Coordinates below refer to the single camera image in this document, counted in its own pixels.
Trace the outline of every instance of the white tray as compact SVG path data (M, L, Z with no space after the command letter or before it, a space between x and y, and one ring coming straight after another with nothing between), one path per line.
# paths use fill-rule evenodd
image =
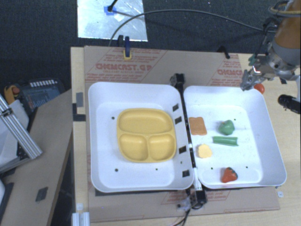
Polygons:
M98 82L88 92L91 179L102 192L181 190L193 182L192 165L179 92L169 85ZM138 163L119 151L117 118L125 109L150 108L168 113L174 122L177 150L165 162ZM181 117L182 122L175 123ZM181 147L186 152L180 153Z
M203 117L205 136L191 135L194 151L200 144L210 146L213 155L196 156L198 178L209 188L278 186L285 182L286 171L278 148L269 113L260 92L242 91L233 87L190 86L184 92L188 117ZM218 126L232 120L239 146L213 143L213 136L222 136ZM221 182L222 172L232 167L236 181Z

